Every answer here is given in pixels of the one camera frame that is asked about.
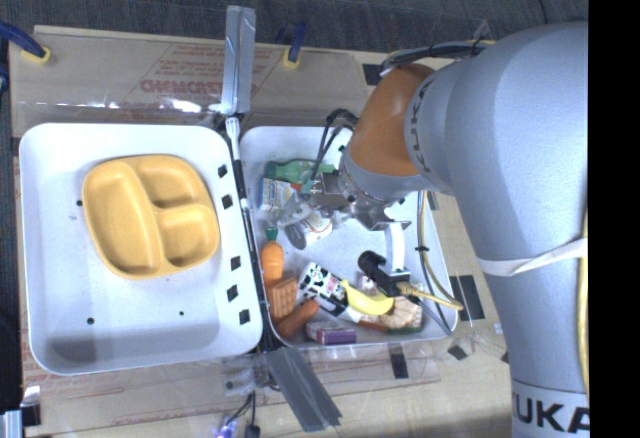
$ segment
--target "white plastic tray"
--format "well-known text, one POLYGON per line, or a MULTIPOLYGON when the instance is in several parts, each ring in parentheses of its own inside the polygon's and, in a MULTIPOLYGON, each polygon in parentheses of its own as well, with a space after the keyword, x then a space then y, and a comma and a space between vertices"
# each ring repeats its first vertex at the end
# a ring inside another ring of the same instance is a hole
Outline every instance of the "white plastic tray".
MULTIPOLYGON (((348 143, 351 133, 344 130, 332 143, 331 149, 325 157, 326 163, 332 163, 336 167, 340 160, 341 146, 348 143)), ((258 186, 264 175, 265 165, 268 161, 284 162, 294 158, 315 159, 322 127, 256 127, 245 133, 240 142, 241 157, 243 160, 244 175, 247 185, 247 193, 252 206, 252 220, 258 249, 261 249, 267 239, 264 234, 267 213, 258 210, 258 186)), ((412 273, 412 281, 422 282, 425 277, 420 266, 420 258, 415 248, 418 245, 417 237, 417 193, 408 196, 403 204, 391 207, 387 214, 398 220, 409 220, 411 225, 404 231, 405 239, 405 266, 412 273)), ((429 261, 442 286, 451 294, 451 284, 447 274, 440 241, 433 222, 433 216, 427 207, 424 217, 425 244, 429 247, 429 261)), ((328 269, 340 278, 346 278, 351 284, 355 284, 359 275, 358 257, 365 250, 373 250, 386 256, 386 243, 383 232, 370 232, 358 221, 350 219, 339 229, 334 230, 329 236, 312 242, 304 250, 294 248, 286 235, 278 234, 278 242, 285 250, 285 277, 295 276, 299 278, 303 269, 309 262, 316 262, 328 269)), ((442 307, 444 317, 453 329, 456 326, 458 313, 442 307)), ((379 331, 356 327, 358 344, 379 344, 385 342, 403 342, 412 340, 437 339, 445 336, 436 322, 425 316, 426 325, 419 333, 407 333, 404 335, 388 335, 379 331)), ((316 314, 314 320, 337 319, 322 309, 316 314)), ((289 343, 299 347, 315 347, 315 342, 306 341, 300 331, 289 340, 289 343)))
POLYGON ((255 280, 230 153, 218 134, 197 126, 43 124, 20 142, 20 171, 29 340, 42 367, 85 374, 234 356, 258 343, 255 280), (202 176, 221 245, 182 273, 127 280, 98 256, 79 202, 82 182, 100 162, 156 153, 180 156, 202 176), (227 195, 233 204, 225 208, 227 195))

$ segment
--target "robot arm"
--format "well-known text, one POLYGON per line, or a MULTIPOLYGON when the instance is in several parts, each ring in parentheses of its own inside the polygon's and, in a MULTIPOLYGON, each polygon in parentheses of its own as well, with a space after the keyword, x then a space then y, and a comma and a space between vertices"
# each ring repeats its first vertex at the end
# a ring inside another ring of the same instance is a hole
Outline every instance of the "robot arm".
POLYGON ((570 23, 514 34, 436 72, 395 68, 337 176, 349 212, 372 230, 411 191, 455 196, 505 333, 517 438, 590 435, 576 324, 587 57, 588 25, 570 23), (511 276, 544 254, 542 267, 511 276))

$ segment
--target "yellow cable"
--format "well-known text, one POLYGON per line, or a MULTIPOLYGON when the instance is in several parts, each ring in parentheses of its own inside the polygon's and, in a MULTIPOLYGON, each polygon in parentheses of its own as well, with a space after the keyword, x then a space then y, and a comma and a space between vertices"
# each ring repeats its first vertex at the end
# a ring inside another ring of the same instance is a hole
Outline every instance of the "yellow cable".
MULTIPOLYGON (((587 212, 584 214, 582 236, 588 236, 587 212)), ((580 356, 580 370, 587 391, 587 403, 589 397, 589 267, 587 256, 580 258, 578 271, 578 354, 580 356)))
MULTIPOLYGON (((420 233, 420 245, 424 246, 424 214, 425 214, 425 210, 426 210, 426 205, 427 205, 427 195, 428 195, 428 191, 423 191, 422 192, 422 205, 420 206, 420 216, 418 218, 418 230, 420 233)), ((445 301, 444 299, 441 299, 437 296, 434 296, 432 294, 428 294, 426 292, 422 292, 419 291, 418 289, 416 289, 415 287, 411 287, 414 291, 415 296, 420 296, 423 298, 427 298, 427 299, 431 299, 432 301, 435 301, 436 303, 440 303, 441 305, 447 306, 449 308, 454 308, 456 310, 464 310, 464 305, 462 303, 460 303, 458 300, 456 300, 456 298, 454 298, 451 294, 449 294, 445 288, 440 284, 440 282, 438 281, 438 278, 436 277, 435 273, 433 272, 433 269, 431 268, 431 264, 429 263, 429 257, 427 257, 427 254, 424 250, 420 251, 420 255, 422 255, 422 261, 424 262, 425 267, 427 268, 427 271, 429 271, 429 276, 431 276, 431 279, 433 281, 433 283, 435 284, 436 287, 438 287, 438 289, 440 290, 440 292, 442 292, 442 294, 444 294, 447 299, 449 301, 445 301)))

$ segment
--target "table surface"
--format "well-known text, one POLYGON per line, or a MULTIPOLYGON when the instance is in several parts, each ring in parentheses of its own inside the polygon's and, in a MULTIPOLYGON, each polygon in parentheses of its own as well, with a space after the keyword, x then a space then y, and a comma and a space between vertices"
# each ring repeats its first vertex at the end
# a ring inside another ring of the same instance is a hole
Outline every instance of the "table surface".
MULTIPOLYGON (((39 40, 60 45, 60 50, 52 50, 54 63, 47 68, 47 85, 35 68, 33 71, 22 68, 17 76, 12 75, 13 86, 17 88, 12 91, 12 108, 19 110, 13 120, 15 136, 21 136, 39 121, 51 118, 47 113, 41 113, 42 105, 36 105, 42 104, 47 91, 51 95, 71 95, 78 89, 77 80, 56 76, 56 62, 59 70, 64 70, 65 60, 56 61, 55 55, 73 58, 68 60, 71 65, 81 63, 82 49, 72 47, 81 44, 83 39, 101 39, 107 57, 112 55, 109 49, 149 45, 154 41, 212 48, 219 48, 224 43, 62 28, 40 27, 36 31, 39 40)), ((261 86, 252 100, 252 109, 255 103, 260 112, 249 117, 251 126, 273 123, 276 116, 282 118, 284 106, 290 107, 292 120, 298 125, 323 121, 326 107, 337 107, 336 102, 359 112, 373 90, 364 78, 363 66, 376 65, 384 59, 384 54, 379 53, 303 49, 299 72, 294 72, 280 66, 281 46, 262 45, 256 49, 255 64, 259 65, 256 71, 260 72, 261 86), (318 99, 318 95, 327 92, 327 87, 332 95, 326 100, 318 99), (270 102, 275 102, 271 114, 270 102)), ((425 60, 424 63, 438 69, 448 61, 425 60)), ((104 77, 106 82, 103 84, 107 84, 108 74, 104 77)), ((18 188, 16 159, 17 226, 20 230, 18 188)), ((343 415, 340 426, 313 435, 511 436, 510 376, 509 367, 503 361, 505 345, 498 316, 475 262, 455 199, 437 195, 436 201, 433 218, 449 275, 473 277, 483 318, 460 321, 451 337, 403 344, 407 366, 407 377, 404 378, 394 376, 386 347, 362 348, 355 352, 347 349, 340 353, 327 350, 312 355, 309 359, 316 374, 343 415), (452 352, 461 352, 456 356, 463 358, 456 358, 452 352)), ((31 357, 28 346, 24 264, 22 246, 18 246, 24 381, 28 394, 39 399, 41 410, 41 423, 27 427, 26 436, 213 436, 224 416, 242 404, 244 395, 230 393, 224 386, 225 380, 232 375, 232 365, 220 362, 74 377, 58 377, 42 370, 31 357)), ((261 428, 261 436, 306 435, 280 393, 269 388, 259 389, 256 402, 255 423, 261 428)), ((238 436, 243 435, 249 414, 239 419, 238 436)))

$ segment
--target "green bottle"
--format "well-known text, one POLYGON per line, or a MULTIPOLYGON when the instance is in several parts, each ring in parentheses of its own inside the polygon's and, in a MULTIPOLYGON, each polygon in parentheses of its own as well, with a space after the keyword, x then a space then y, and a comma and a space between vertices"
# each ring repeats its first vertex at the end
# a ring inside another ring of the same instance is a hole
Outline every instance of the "green bottle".
MULTIPOLYGON (((314 161, 294 159, 286 163, 270 161, 265 168, 266 178, 284 180, 291 184, 304 184, 311 177, 314 161)), ((335 170, 333 164, 320 164, 318 173, 331 173, 335 170)))

